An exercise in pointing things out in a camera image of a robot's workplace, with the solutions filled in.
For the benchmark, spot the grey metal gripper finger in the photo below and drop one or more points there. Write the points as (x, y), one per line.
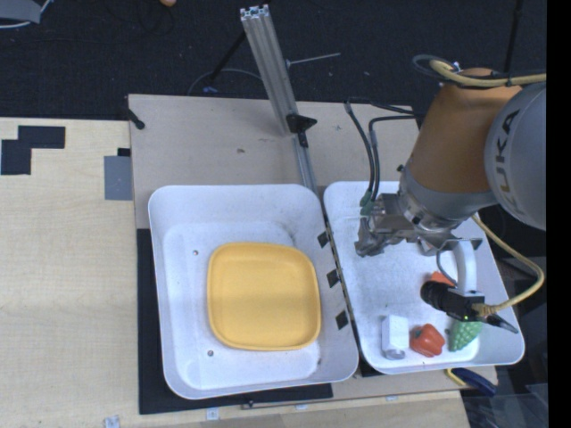
(380, 243)
(363, 247)

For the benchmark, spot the white plastic tray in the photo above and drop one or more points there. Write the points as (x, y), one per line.
(178, 248)
(392, 279)

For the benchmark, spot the green grapes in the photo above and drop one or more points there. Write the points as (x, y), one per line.
(464, 334)

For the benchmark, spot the orange bell pepper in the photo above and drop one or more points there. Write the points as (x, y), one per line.
(427, 340)

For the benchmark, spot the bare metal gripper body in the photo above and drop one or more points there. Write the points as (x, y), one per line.
(394, 221)

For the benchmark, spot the pale wood board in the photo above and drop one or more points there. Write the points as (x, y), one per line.
(205, 150)

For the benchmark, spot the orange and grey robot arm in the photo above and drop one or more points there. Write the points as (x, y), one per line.
(459, 141)

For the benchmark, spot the yellow plate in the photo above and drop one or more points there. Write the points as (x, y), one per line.
(263, 297)

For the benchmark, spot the orange toy food piece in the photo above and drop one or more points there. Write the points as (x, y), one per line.
(439, 278)

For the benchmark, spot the white carton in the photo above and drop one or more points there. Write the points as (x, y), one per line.
(394, 330)

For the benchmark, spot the black cylinder on white bracket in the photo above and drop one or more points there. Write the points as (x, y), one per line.
(446, 299)

